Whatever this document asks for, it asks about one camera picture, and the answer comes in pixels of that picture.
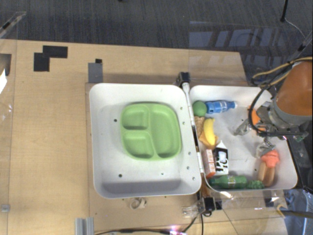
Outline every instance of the green ball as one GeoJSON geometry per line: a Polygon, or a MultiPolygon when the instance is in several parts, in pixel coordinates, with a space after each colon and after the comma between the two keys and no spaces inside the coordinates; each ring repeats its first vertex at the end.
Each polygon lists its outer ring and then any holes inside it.
{"type": "Polygon", "coordinates": [[[194,104],[192,105],[192,109],[194,111],[194,115],[198,117],[204,117],[207,111],[205,103],[201,101],[194,102],[194,104]]]}

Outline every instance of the wooden table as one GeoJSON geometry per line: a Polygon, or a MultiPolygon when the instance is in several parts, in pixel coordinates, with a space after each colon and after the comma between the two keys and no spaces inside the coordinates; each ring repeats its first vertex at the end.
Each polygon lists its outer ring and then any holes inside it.
{"type": "MultiPolygon", "coordinates": [[[[133,211],[128,199],[92,195],[85,107],[88,63],[103,60],[105,82],[173,83],[180,71],[188,71],[189,65],[195,71],[199,64],[211,71],[218,67],[223,76],[240,80],[245,74],[238,53],[18,41],[16,58],[9,235],[72,235],[75,218],[88,216],[95,218],[96,231],[130,224],[143,227],[190,222],[182,219],[180,208],[193,203],[194,196],[149,198],[145,209],[133,211]],[[34,72],[34,53],[42,52],[43,45],[67,46],[68,58],[51,58],[50,72],[34,72]]],[[[213,212],[205,219],[206,231],[248,234],[247,227],[259,225],[263,234],[286,234],[284,221],[274,209],[250,214],[251,201],[263,199],[262,192],[246,197],[249,201],[240,211],[234,205],[229,211],[213,212]]],[[[189,231],[199,234],[200,224],[189,231]]]]}

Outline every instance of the green vegetable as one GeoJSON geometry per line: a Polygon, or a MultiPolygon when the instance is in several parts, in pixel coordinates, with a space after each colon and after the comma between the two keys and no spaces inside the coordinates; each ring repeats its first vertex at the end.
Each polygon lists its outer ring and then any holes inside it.
{"type": "Polygon", "coordinates": [[[246,187],[248,189],[263,189],[264,185],[260,180],[250,180],[246,187]]]}
{"type": "Polygon", "coordinates": [[[194,115],[198,117],[204,117],[207,110],[205,103],[201,101],[194,102],[194,104],[192,105],[192,109],[194,111],[194,115]]]}

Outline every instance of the glass panel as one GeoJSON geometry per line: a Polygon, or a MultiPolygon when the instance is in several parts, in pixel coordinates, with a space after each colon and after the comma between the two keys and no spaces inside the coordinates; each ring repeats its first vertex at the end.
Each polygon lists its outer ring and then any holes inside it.
{"type": "MultiPolygon", "coordinates": [[[[304,40],[299,31],[283,26],[192,21],[189,28],[189,72],[194,82],[202,84],[249,83],[254,74],[295,58],[304,40]],[[201,50],[216,52],[210,54],[201,50]]],[[[310,53],[310,49],[312,46],[308,44],[301,52],[310,53]]]]}
{"type": "Polygon", "coordinates": [[[0,235],[7,234],[18,29],[24,12],[0,12],[0,235]]]}

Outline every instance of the clear acrylic sheet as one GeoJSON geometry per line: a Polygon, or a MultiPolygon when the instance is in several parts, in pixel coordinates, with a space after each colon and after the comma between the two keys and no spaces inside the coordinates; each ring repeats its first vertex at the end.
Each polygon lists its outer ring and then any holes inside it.
{"type": "MultiPolygon", "coordinates": [[[[189,29],[189,72],[194,82],[202,84],[249,83],[254,74],[289,61],[309,36],[288,24],[270,27],[192,21],[189,29]],[[208,57],[202,50],[215,54],[208,57]],[[236,73],[236,67],[243,67],[245,74],[236,73]]],[[[306,43],[297,55],[312,54],[312,43],[306,43]]]]}
{"type": "MultiPolygon", "coordinates": [[[[271,70],[295,55],[312,55],[312,43],[297,53],[305,37],[288,26],[190,22],[191,82],[194,85],[248,86],[256,73],[271,70]],[[205,50],[214,52],[208,56],[205,50]]],[[[305,190],[225,189],[212,190],[211,195],[221,203],[222,210],[213,212],[204,221],[215,221],[215,215],[228,221],[231,226],[227,234],[312,234],[312,219],[305,217],[310,213],[303,212],[312,212],[313,199],[305,190]]],[[[224,224],[221,234],[228,227],[224,224]]]]}
{"type": "Polygon", "coordinates": [[[0,11],[0,235],[7,234],[18,28],[24,12],[0,11]]]}

